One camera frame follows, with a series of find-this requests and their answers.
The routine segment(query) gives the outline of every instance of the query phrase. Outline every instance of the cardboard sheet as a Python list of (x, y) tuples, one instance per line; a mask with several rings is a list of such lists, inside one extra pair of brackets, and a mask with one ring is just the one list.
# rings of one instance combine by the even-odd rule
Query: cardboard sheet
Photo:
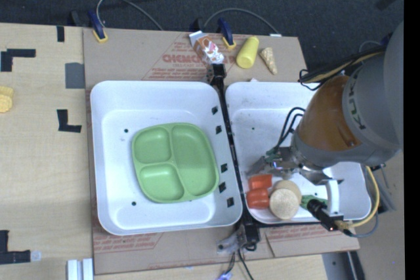
[[(102, 229), (97, 219), (95, 166), (91, 132), (89, 95), (95, 84), (106, 80), (132, 81), (204, 81), (207, 73), (201, 57), (193, 50), (188, 33), (174, 31), (132, 31), (107, 29), (108, 41), (98, 43), (92, 30), (83, 29), (87, 132), (91, 201), (93, 216), (93, 253), (96, 274), (152, 270), (228, 262), (229, 255), (217, 254), (217, 241), (227, 238), (234, 228), (185, 230), (119, 237)], [(248, 35), (234, 35), (237, 47), (228, 50), (219, 34), (212, 40), (225, 56), (225, 85), (237, 81), (296, 82), (305, 69), (299, 40), (295, 37), (259, 37), (259, 49), (272, 47), (278, 73), (272, 75), (258, 56), (252, 68), (235, 63)], [(246, 252), (248, 260), (320, 254), (358, 249), (357, 239), (341, 233), (328, 233), (320, 225), (282, 226), (261, 230), (261, 242), (255, 252)]]

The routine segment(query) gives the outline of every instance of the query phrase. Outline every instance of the yellow cable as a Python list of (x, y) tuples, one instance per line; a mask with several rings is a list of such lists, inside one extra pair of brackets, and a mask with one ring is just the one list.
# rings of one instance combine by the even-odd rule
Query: yellow cable
[(335, 221), (335, 224), (338, 226), (338, 228), (341, 231), (348, 230), (350, 228), (356, 228), (358, 226), (362, 226), (362, 225), (368, 223), (375, 216), (375, 214), (378, 210), (378, 207), (379, 207), (379, 188), (378, 188), (378, 184), (376, 182), (376, 179), (375, 179), (370, 167), (366, 166), (366, 170), (367, 170), (367, 173), (369, 174), (369, 177), (370, 177), (370, 179), (373, 183), (373, 189), (375, 190), (375, 195), (374, 195), (375, 200), (374, 200), (374, 203), (373, 203), (372, 210), (367, 217), (365, 217), (363, 220), (361, 220), (359, 222), (346, 223), (342, 220)]

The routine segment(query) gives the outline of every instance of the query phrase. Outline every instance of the white tray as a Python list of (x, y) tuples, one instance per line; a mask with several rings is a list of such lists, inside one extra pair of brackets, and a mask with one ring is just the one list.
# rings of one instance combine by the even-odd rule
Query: white tray
[[(98, 217), (105, 230), (130, 235), (228, 226), (239, 220), (242, 202), (213, 87), (199, 82), (105, 81), (93, 88), (91, 109)], [(207, 135), (222, 187), (194, 201), (155, 203), (138, 184), (131, 138), (146, 127), (180, 122), (195, 124)]]
[[(245, 173), (276, 145), (289, 110), (295, 106), (306, 108), (313, 94), (299, 83), (246, 82), (234, 83), (227, 88), (226, 101), (245, 193), (248, 191)], [(282, 145), (289, 144), (290, 137)], [(343, 179), (338, 185), (336, 207), (344, 214), (345, 220), (357, 220), (369, 214), (371, 201), (359, 164), (339, 163), (324, 169), (324, 174), (333, 179)], [(273, 178), (273, 184), (278, 180), (281, 178)], [(300, 174), (294, 174), (291, 180), (299, 186), (303, 195), (328, 199), (325, 186), (314, 186)], [(303, 208), (299, 208), (291, 221), (281, 221), (268, 209), (249, 211), (256, 220), (265, 224), (317, 221)]]

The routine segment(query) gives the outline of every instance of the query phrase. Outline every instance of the green plate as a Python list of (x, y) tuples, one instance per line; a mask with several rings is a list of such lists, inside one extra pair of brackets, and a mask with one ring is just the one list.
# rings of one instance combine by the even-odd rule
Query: green plate
[(137, 180), (152, 201), (174, 203), (209, 195), (219, 183), (210, 141), (189, 123), (138, 131), (132, 142)]

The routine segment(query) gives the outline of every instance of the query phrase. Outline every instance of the yellow sponge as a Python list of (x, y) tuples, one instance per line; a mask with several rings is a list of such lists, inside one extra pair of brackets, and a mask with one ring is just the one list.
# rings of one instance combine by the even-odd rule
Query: yellow sponge
[(13, 89), (0, 86), (0, 112), (8, 112), (13, 106)]

